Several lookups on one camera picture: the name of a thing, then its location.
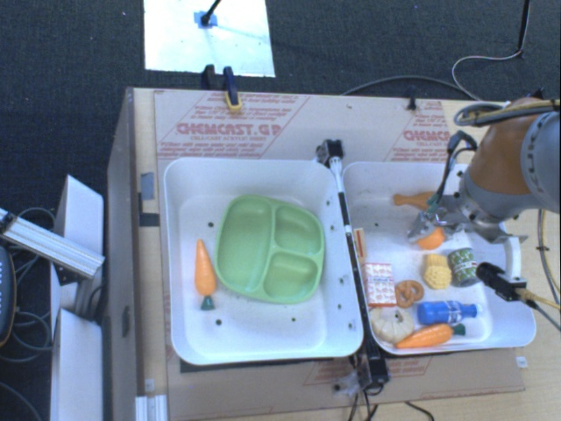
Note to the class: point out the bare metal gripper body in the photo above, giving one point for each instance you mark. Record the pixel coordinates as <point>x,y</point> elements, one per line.
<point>475,223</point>

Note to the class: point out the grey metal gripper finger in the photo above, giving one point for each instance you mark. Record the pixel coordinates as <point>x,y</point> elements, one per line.
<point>442,225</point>
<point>417,228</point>

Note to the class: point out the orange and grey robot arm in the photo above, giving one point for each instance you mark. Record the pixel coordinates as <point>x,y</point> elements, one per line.
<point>504,165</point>

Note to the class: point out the orange fruit slice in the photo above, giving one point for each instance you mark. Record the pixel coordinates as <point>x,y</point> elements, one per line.
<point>433,239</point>

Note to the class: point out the brown chicken drumstick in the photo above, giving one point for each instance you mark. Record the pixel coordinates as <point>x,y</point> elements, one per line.
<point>409,199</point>

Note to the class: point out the green can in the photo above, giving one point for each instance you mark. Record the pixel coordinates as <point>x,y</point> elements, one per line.
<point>463,266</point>

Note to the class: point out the yellow corn cob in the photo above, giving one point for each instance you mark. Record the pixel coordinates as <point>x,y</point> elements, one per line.
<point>437,272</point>

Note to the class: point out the white plastic tray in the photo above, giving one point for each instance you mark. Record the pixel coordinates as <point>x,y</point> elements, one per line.
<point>263,336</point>
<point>385,182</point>

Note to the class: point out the white and orange packet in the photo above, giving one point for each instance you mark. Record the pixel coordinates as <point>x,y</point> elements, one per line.
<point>360,241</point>

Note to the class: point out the brown pretzel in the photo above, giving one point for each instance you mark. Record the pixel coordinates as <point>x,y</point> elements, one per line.
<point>409,293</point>

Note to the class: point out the red and white carton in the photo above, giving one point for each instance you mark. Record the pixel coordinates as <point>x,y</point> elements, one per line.
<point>379,284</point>

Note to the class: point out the blue bottle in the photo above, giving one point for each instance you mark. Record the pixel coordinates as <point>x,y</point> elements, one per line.
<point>442,312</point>

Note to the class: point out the beige croissant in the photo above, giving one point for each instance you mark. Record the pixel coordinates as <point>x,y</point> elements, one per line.
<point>391,324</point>

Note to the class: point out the orange carrot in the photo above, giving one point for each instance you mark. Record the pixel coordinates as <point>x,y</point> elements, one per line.
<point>204,270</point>
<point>427,336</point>

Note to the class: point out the green divided plate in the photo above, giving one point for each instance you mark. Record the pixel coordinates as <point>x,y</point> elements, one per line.
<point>267,248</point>

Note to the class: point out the brown cardboard board, red print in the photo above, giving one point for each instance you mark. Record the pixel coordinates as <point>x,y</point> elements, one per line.
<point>271,121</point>

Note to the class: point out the black cylinder on white bracket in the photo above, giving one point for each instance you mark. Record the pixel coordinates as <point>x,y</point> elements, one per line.
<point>497,279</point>

